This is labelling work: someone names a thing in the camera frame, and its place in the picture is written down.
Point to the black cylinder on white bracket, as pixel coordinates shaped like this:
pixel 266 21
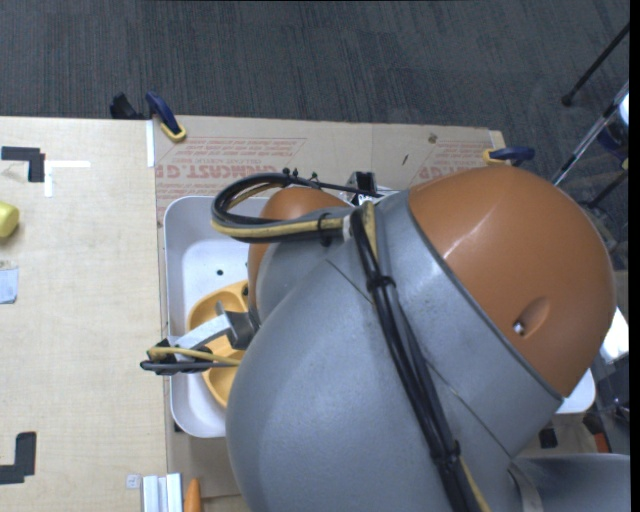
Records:
pixel 202 335

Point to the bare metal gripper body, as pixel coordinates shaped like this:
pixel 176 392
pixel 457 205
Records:
pixel 240 327

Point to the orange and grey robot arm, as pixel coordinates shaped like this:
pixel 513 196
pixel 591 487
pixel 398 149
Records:
pixel 325 400

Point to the yellow rounded block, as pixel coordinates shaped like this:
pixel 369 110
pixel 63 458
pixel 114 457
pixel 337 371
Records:
pixel 7 219

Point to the yellow divided plate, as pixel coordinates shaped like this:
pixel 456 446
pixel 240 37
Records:
pixel 202 310

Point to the brown cardboard board red print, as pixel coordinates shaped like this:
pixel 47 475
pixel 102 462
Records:
pixel 225 150

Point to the orange carrot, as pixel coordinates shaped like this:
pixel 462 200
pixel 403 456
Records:
pixel 192 497

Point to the white plastic tray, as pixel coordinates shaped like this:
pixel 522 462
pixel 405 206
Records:
pixel 200 250
pixel 580 395

